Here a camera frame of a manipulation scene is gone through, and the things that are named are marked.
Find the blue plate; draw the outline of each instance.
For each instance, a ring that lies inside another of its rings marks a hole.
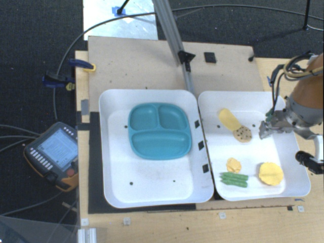
[[[191,149],[188,118],[176,105],[137,105],[129,115],[128,127],[131,147],[142,158],[174,159]]]

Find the black bracket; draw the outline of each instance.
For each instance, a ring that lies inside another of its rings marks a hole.
[[[186,71],[191,72],[190,68],[190,62],[193,60],[193,58],[196,56],[195,54],[191,54],[185,51],[179,51],[178,56],[180,59],[181,64],[185,63]]]

